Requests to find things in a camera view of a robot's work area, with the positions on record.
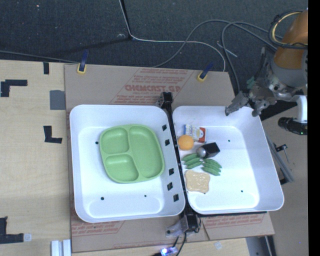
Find tan toast slice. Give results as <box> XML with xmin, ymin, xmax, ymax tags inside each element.
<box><xmin>184</xmin><ymin>169</ymin><xmax>211</xmax><ymax>195</ymax></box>

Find thin black rod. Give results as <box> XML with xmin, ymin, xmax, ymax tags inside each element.
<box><xmin>165</xmin><ymin>106</ymin><xmax>191</xmax><ymax>216</ymax></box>

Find white blue red carton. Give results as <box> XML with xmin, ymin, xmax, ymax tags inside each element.
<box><xmin>182</xmin><ymin>123</ymin><xmax>208</xmax><ymax>144</ymax></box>

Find brown cardboard board red print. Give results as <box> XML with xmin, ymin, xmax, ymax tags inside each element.
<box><xmin>63</xmin><ymin>63</ymin><xmax>276</xmax><ymax>254</ymax></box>

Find green pea pods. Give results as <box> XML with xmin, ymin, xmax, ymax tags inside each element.
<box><xmin>200</xmin><ymin>157</ymin><xmax>223</xmax><ymax>177</ymax></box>
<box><xmin>181</xmin><ymin>152</ymin><xmax>204</xmax><ymax>170</ymax></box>

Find black block with thin wires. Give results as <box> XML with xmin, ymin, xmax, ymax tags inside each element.
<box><xmin>159</xmin><ymin>91</ymin><xmax>174</xmax><ymax>109</ymax></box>
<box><xmin>183</xmin><ymin>213</ymin><xmax>201</xmax><ymax>233</ymax></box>

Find white plastic tray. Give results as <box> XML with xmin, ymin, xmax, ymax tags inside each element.
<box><xmin>69</xmin><ymin>104</ymin><xmax>187</xmax><ymax>224</ymax></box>
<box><xmin>172</xmin><ymin>105</ymin><xmax>285</xmax><ymax>216</ymax></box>

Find orange toy orange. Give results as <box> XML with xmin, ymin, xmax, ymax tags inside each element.
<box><xmin>177</xmin><ymin>134</ymin><xmax>195</xmax><ymax>151</ymax></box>

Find green divided plate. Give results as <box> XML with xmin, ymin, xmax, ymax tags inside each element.
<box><xmin>98</xmin><ymin>123</ymin><xmax>166</xmax><ymax>184</ymax></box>

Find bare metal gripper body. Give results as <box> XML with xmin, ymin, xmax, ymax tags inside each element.
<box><xmin>246</xmin><ymin>77</ymin><xmax>303</xmax><ymax>107</ymax></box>

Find black cylinder on white bracket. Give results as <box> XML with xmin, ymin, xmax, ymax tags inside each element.
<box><xmin>277</xmin><ymin>94</ymin><xmax>309</xmax><ymax>136</ymax></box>

